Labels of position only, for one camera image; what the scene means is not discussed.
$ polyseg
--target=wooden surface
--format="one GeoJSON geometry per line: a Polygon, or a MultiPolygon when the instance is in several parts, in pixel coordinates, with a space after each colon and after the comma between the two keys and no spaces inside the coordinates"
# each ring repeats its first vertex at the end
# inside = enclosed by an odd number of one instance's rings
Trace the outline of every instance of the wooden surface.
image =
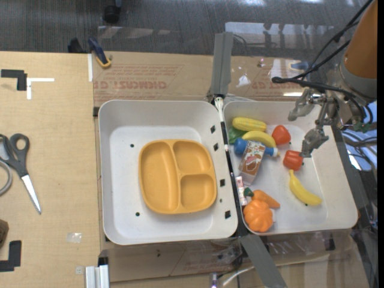
{"type": "MultiPolygon", "coordinates": [[[[0,133],[8,137],[23,133],[30,138],[27,167],[42,209],[38,215],[14,172],[11,188],[0,196],[0,219],[10,227],[0,248],[0,260],[8,259],[10,241],[21,240],[21,266],[13,272],[0,272],[0,287],[84,287],[82,267],[97,266],[102,233],[98,142],[87,56],[0,52],[0,61],[1,69],[24,70],[28,77],[55,78],[55,82],[33,83],[31,100],[26,99],[26,92],[16,90],[16,79],[0,78],[0,133]],[[79,243],[69,242],[71,233],[82,234],[79,243]]],[[[288,287],[368,287],[357,246],[353,241],[351,244],[341,246],[340,253],[315,261],[303,257],[303,263],[278,268],[288,287]]],[[[110,286],[192,288],[208,287],[208,283],[209,275],[189,275],[110,286]]],[[[250,270],[226,287],[262,287],[262,283],[250,270]]]]}

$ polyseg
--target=orange carrot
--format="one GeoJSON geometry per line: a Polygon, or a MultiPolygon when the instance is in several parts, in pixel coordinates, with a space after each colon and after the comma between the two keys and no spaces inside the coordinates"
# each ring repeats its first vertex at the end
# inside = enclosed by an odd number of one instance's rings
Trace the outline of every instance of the orange carrot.
{"type": "Polygon", "coordinates": [[[262,190],[254,190],[252,199],[262,200],[263,202],[266,202],[270,208],[280,208],[279,202],[262,190]]]}

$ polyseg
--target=carrot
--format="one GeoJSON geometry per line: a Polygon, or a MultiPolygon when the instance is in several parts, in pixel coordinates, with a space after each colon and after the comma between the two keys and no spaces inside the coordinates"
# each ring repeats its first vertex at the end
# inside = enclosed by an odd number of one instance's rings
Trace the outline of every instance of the carrot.
{"type": "Polygon", "coordinates": [[[244,195],[250,196],[252,200],[262,200],[263,202],[266,202],[270,208],[280,208],[279,202],[262,190],[251,191],[251,189],[246,188],[244,191],[244,195]]]}

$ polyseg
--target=red bell pepper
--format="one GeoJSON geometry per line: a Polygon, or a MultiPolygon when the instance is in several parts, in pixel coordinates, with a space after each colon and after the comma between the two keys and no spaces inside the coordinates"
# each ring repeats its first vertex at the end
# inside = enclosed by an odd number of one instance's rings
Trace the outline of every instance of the red bell pepper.
{"type": "Polygon", "coordinates": [[[299,151],[287,151],[284,156],[283,164],[291,170],[299,170],[303,161],[303,157],[299,154],[299,151]]]}
{"type": "Polygon", "coordinates": [[[276,145],[287,144],[290,142],[290,133],[283,125],[278,125],[272,132],[272,137],[275,139],[276,145]]]}

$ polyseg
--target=metal ring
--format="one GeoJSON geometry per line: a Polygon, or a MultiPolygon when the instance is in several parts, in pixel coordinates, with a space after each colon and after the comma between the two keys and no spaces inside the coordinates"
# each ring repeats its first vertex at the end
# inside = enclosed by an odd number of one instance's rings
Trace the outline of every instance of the metal ring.
{"type": "Polygon", "coordinates": [[[0,160],[0,166],[2,166],[5,171],[8,173],[8,181],[5,183],[5,186],[3,186],[1,189],[0,189],[0,196],[3,195],[5,192],[8,191],[8,189],[10,188],[11,184],[12,184],[12,172],[11,172],[11,169],[10,167],[8,166],[7,163],[3,162],[0,160]]]}

